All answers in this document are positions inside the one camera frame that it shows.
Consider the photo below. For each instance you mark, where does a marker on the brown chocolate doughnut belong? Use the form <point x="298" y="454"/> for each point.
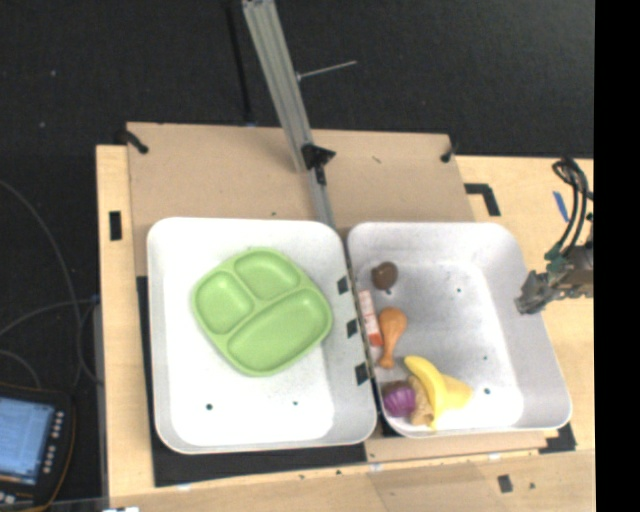
<point x="384" y="275"/>

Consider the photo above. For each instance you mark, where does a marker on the yellow wedge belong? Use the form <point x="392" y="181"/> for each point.
<point x="457" y="392"/>

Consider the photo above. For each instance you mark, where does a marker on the white plastic tray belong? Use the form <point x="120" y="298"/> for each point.
<point x="480" y="325"/>
<point x="250" y="410"/>

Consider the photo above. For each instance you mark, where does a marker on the orange chicken drumstick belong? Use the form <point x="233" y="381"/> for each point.
<point x="391" y="330"/>

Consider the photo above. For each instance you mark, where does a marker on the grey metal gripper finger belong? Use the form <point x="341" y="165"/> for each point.
<point x="537" y="281"/>
<point x="530" y="302"/>

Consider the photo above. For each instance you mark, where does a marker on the brown cardboard board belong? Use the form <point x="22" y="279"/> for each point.
<point x="215" y="175"/>

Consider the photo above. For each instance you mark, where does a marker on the red and white packet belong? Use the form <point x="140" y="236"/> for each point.
<point x="370" y="320"/>

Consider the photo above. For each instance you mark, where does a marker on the yellow banana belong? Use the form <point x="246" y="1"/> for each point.
<point x="427" y="382"/>

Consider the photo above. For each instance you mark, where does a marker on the thin black and white rod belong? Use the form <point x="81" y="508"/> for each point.
<point x="354" y="300"/>

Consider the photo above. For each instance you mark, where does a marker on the green divided plate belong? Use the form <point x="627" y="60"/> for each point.
<point x="270" y="330"/>

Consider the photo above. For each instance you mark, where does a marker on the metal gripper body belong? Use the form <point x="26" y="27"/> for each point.
<point x="577" y="275"/>

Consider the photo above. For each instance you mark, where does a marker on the purple onion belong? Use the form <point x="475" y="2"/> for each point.
<point x="399" y="400"/>

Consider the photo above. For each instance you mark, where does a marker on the tan biscuit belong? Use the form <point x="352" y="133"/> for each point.
<point x="421" y="412"/>

